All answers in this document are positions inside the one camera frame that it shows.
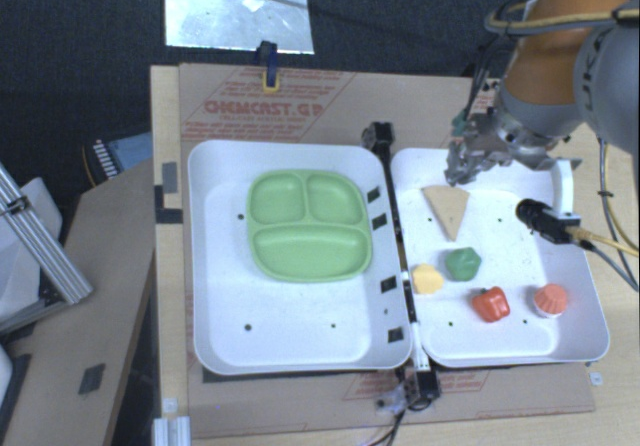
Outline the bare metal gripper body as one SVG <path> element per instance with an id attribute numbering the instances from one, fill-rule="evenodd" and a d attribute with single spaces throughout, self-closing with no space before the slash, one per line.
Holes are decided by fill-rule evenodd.
<path id="1" fill-rule="evenodd" d="M 466 169 L 491 169 L 513 161 L 529 169 L 549 169 L 554 159 L 548 151 L 555 145 L 554 137 L 535 133 L 506 109 L 490 108 L 469 116 L 460 156 Z"/>

